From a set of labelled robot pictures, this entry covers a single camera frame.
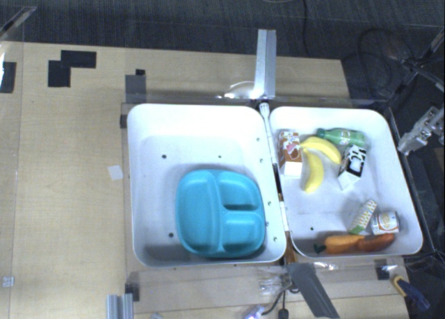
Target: blue plate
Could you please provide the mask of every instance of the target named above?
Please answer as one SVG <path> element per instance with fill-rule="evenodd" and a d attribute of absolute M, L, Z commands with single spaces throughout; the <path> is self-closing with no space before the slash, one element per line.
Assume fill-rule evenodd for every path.
<path fill-rule="evenodd" d="M 181 244 L 194 254 L 248 256 L 266 232 L 261 193 L 253 180 L 236 172 L 189 172 L 177 188 L 176 225 Z"/>

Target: green bottle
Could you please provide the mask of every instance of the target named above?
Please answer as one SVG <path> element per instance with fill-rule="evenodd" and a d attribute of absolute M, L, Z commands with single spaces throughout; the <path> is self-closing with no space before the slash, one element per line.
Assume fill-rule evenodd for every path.
<path fill-rule="evenodd" d="M 351 131 L 347 129 L 317 129 L 317 136 L 325 138 L 333 144 L 347 146 L 350 144 L 363 147 L 365 143 L 364 134 L 360 131 Z"/>

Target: can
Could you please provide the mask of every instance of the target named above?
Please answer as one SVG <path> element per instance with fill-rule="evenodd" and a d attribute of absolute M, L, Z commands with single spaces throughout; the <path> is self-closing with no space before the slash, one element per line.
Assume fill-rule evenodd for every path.
<path fill-rule="evenodd" d="M 365 230 L 376 207 L 377 203 L 372 199 L 363 204 L 355 215 L 353 222 L 349 226 L 348 232 L 350 234 L 358 235 Z"/>
<path fill-rule="evenodd" d="M 371 219 L 371 228 L 374 235 L 398 233 L 400 230 L 400 222 L 396 211 L 388 211 L 374 215 Z"/>

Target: white can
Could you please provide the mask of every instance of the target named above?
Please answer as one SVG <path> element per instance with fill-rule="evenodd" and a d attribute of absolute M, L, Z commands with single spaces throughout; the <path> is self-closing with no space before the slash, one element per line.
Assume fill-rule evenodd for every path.
<path fill-rule="evenodd" d="M 387 213 L 374 215 L 371 219 L 371 228 L 374 235 L 398 233 L 400 225 L 397 212 L 388 211 Z"/>

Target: white plastic tub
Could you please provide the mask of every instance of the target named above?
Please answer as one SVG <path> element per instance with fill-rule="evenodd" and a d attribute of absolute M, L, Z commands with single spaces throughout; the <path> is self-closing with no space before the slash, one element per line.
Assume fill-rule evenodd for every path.
<path fill-rule="evenodd" d="M 369 141 L 362 179 L 344 191 L 337 181 L 338 166 L 333 167 L 324 158 L 324 182 L 311 195 L 302 190 L 302 180 L 281 178 L 289 227 L 301 254 L 326 257 L 315 253 L 314 243 L 321 245 L 326 236 L 344 233 L 368 199 L 378 203 L 377 212 L 397 211 L 401 231 L 396 241 L 381 252 L 345 256 L 419 251 L 421 229 L 388 124 L 381 115 L 357 109 L 281 107 L 271 113 L 270 124 L 274 132 L 295 129 L 302 138 L 314 134 L 318 127 L 343 127 L 363 131 Z M 264 122 L 257 111 L 245 106 L 141 104 L 131 110 L 127 126 L 133 248 L 141 263 L 267 263 L 283 255 L 284 225 Z M 259 186 L 266 237 L 263 246 L 249 257 L 206 259 L 187 252 L 179 242 L 175 224 L 177 185 L 187 172 L 205 168 L 239 172 Z"/>

